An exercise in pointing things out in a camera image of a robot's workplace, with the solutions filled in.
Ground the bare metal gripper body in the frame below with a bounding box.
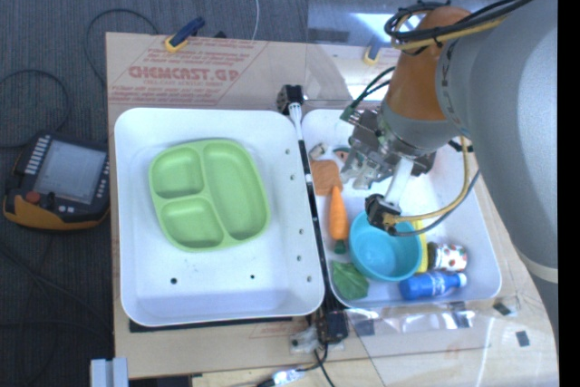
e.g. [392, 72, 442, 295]
[346, 107, 437, 179]

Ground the thin black and white rod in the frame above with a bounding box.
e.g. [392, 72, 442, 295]
[287, 102, 339, 314]

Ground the orange carrot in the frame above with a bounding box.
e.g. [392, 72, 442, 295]
[327, 185, 351, 256]

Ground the blue bowl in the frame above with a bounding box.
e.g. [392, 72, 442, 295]
[348, 208, 423, 283]

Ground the yellow corn cob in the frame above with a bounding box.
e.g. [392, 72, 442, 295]
[412, 219, 430, 275]

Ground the white plastic tray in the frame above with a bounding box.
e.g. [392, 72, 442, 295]
[300, 107, 503, 309]
[112, 106, 326, 328]

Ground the green lettuce leaf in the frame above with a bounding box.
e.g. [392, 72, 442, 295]
[330, 259, 371, 302]

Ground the white can with red dots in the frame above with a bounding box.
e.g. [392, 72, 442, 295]
[425, 241, 469, 274]

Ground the green divided plate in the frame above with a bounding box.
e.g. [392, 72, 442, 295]
[148, 138, 273, 254]

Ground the blue bottle white cap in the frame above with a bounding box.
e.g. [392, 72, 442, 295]
[398, 270, 469, 302]

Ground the brown cardboard board red print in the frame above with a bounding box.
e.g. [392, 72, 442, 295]
[104, 31, 559, 381]

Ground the black cylinder on white bracket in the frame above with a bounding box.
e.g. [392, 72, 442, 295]
[364, 159, 415, 237]

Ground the black block with thin wires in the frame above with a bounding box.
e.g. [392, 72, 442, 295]
[315, 309, 351, 343]
[276, 83, 305, 114]

